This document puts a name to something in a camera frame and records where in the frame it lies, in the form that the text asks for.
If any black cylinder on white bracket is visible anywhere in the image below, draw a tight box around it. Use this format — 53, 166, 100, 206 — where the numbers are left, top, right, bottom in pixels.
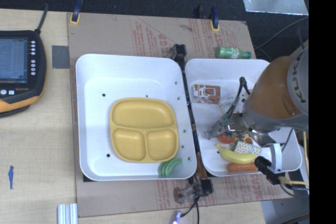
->
254, 142, 287, 186

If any black block with thin wires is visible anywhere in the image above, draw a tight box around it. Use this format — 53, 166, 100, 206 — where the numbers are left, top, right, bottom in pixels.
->
170, 44, 188, 60
174, 177, 214, 204

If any orange carrot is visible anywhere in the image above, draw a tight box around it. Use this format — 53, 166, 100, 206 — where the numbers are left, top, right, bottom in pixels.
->
226, 162, 259, 173

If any green pea pod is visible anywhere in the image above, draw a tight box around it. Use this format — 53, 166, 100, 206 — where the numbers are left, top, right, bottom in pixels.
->
157, 157, 183, 177

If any yellow divided plate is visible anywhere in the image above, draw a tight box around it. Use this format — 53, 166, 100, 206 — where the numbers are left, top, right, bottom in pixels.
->
109, 97, 180, 164

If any orange round fruit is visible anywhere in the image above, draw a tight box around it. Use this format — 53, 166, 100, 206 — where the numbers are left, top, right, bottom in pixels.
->
217, 132, 237, 144

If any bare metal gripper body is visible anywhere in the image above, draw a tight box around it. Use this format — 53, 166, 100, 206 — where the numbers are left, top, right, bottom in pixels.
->
227, 113, 274, 147

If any white plastic tray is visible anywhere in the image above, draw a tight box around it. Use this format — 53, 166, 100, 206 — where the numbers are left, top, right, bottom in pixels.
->
75, 54, 198, 182
184, 58, 303, 178

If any green plastic bottle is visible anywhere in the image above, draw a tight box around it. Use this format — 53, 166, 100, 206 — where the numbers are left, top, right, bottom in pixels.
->
215, 46, 252, 60

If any white printed packet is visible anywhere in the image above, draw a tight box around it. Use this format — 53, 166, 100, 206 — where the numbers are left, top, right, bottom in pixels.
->
218, 95, 244, 116

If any white packet with coloured dots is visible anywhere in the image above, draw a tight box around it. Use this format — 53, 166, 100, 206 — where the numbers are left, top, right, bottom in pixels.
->
232, 138, 263, 156

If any brown cardboard board red print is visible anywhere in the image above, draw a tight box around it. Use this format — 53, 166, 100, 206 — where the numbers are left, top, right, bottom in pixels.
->
67, 12, 295, 218

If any yellow banana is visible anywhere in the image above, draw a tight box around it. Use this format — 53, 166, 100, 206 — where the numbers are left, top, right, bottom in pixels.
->
215, 143, 257, 165

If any brown and white carton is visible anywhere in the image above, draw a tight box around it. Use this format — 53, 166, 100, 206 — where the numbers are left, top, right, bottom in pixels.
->
192, 83, 222, 105

